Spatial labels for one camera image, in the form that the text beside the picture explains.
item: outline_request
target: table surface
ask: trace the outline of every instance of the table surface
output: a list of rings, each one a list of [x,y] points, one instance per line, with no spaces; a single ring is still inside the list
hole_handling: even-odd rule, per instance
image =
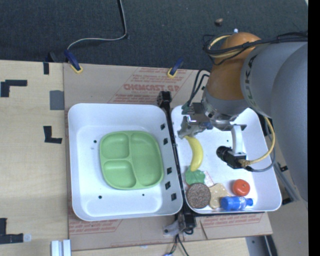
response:
[[[65,112],[50,110],[50,91],[63,91],[63,64],[0,61],[0,82],[27,80],[0,97],[0,218],[7,234],[31,234],[30,242],[1,244],[0,255],[50,255],[53,240],[68,239]],[[44,126],[62,143],[45,143]],[[191,256],[248,256],[244,237],[184,242]],[[145,255],[168,253],[172,244],[73,251],[72,255]],[[184,255],[179,246],[175,256]]]

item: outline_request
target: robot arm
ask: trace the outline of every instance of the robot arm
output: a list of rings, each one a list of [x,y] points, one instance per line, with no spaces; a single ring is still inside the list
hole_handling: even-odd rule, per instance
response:
[[[212,50],[222,39],[220,49]],[[237,116],[252,108],[272,119],[292,179],[308,202],[308,35],[262,40],[244,32],[223,34],[211,40],[205,51],[214,65],[201,102],[183,106],[186,116],[179,137],[212,128],[232,131]],[[221,159],[227,151],[220,148]]]

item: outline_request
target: green plate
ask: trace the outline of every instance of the green plate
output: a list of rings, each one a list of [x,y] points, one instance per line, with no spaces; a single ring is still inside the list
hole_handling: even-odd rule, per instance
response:
[[[153,187],[164,177],[158,142],[144,131],[117,131],[100,140],[100,163],[105,181],[113,188]]]

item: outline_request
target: banana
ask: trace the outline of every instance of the banana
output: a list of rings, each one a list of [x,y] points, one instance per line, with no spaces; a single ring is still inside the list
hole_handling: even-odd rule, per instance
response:
[[[184,136],[184,137],[189,142],[189,145],[192,150],[192,160],[190,164],[190,171],[194,172],[202,164],[202,160],[204,159],[204,151],[198,139],[190,136]]]

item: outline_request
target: white tray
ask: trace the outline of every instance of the white tray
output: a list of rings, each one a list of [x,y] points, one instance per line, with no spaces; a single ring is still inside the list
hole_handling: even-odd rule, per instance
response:
[[[165,113],[154,105],[80,103],[68,112],[72,207],[85,221],[176,214],[183,198]],[[119,190],[103,177],[99,141],[111,132],[144,131],[157,140],[163,180],[145,189]]]
[[[192,150],[186,139],[180,139],[178,137],[178,131],[181,129],[181,122],[183,120],[181,112],[181,106],[177,106],[173,109],[171,118],[177,145],[179,165],[182,179],[184,180],[184,172],[188,169],[192,159]],[[239,115],[234,123],[238,125],[247,125],[242,132],[243,152],[247,154],[247,159],[257,159],[268,151],[259,118],[253,110],[247,108]],[[253,206],[246,207],[241,211],[232,211],[232,213],[275,211],[281,206],[282,196],[273,168],[260,173],[250,172],[244,169],[232,169],[218,158],[216,150],[219,146],[232,147],[233,141],[230,131],[220,131],[213,128],[212,130],[205,130],[204,132],[198,133],[195,137],[201,143],[204,153],[203,162],[199,170],[207,173],[214,184],[223,184],[231,196],[234,196],[232,193],[232,183],[234,180],[243,179],[250,184],[251,190],[246,198],[253,199]],[[263,169],[269,166],[270,163],[271,159],[270,157],[267,157],[266,159],[253,164],[252,167],[255,169]],[[184,189],[188,189],[186,183],[184,183]],[[199,214],[226,213],[226,211],[221,208],[212,209],[210,206],[202,209],[190,208]]]

